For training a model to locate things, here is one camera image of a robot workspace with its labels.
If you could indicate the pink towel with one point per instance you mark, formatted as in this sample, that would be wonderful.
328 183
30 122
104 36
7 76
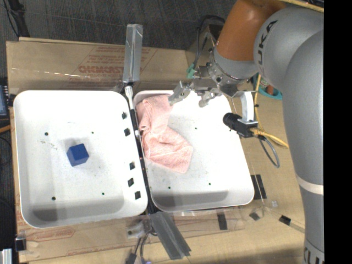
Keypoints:
162 144

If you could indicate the blue cube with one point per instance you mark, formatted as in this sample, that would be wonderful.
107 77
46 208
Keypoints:
77 155

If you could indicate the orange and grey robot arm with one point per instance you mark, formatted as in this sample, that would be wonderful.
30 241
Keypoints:
299 73

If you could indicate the black cylinder on white bracket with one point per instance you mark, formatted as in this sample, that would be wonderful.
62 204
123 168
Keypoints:
242 125

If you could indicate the white plastic tray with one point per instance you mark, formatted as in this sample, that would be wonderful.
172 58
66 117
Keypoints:
82 111
214 153

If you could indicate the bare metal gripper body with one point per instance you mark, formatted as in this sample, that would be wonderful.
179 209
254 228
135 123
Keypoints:
210 84

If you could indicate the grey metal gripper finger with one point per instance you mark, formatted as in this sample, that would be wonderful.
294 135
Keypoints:
206 98
178 93

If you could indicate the teal divided plate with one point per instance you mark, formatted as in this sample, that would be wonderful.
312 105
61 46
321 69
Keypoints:
276 94

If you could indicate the brown cardboard board red print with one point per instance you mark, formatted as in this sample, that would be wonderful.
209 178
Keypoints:
55 62

